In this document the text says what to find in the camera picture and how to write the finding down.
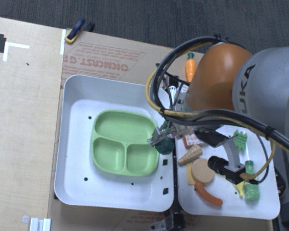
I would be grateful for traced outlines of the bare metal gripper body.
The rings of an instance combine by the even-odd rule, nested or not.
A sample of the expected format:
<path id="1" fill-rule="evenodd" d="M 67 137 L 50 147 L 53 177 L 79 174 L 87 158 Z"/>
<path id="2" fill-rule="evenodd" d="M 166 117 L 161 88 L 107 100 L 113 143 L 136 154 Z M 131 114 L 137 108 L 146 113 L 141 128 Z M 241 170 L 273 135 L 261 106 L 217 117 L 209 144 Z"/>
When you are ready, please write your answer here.
<path id="1" fill-rule="evenodd" d="M 186 101 L 186 93 L 188 90 L 188 86 L 186 84 L 178 84 L 178 86 L 170 86 L 169 91 L 172 96 L 172 103 L 169 106 L 171 110 L 177 112 L 193 112 L 193 109 L 190 108 Z M 173 123 L 172 120 L 166 120 L 167 123 L 164 123 L 168 128 L 169 138 L 177 138 L 180 139 L 187 134 L 191 134 L 193 132 L 192 127 L 183 126 L 180 124 Z"/>

